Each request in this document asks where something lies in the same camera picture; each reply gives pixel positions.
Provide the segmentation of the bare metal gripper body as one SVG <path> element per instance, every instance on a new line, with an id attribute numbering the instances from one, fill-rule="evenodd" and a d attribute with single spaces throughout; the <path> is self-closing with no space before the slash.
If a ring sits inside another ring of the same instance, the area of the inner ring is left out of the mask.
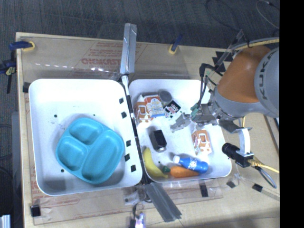
<path id="1" fill-rule="evenodd" d="M 219 120 L 223 117 L 216 103 L 196 103 L 190 110 L 191 120 L 198 128 L 203 128 L 208 124 L 217 125 Z"/>

